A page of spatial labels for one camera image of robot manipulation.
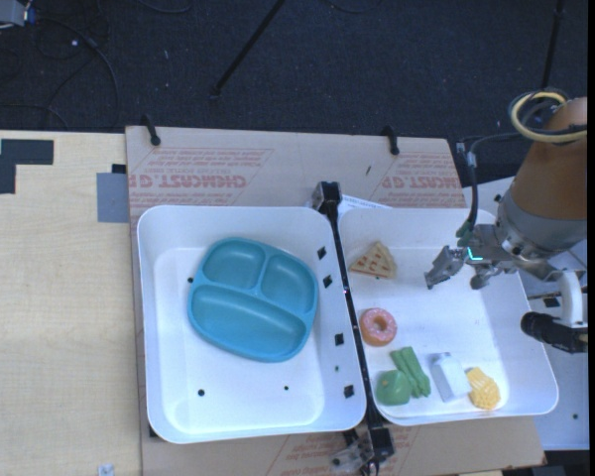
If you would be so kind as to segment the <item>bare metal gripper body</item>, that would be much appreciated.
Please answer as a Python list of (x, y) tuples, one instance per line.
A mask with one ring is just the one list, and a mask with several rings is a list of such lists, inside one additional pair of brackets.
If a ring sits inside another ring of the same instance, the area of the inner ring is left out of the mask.
[(550, 276), (550, 253), (513, 229), (500, 224), (474, 227), (466, 247), (465, 263), (475, 270), (477, 279), (491, 279), (517, 271), (538, 279)]

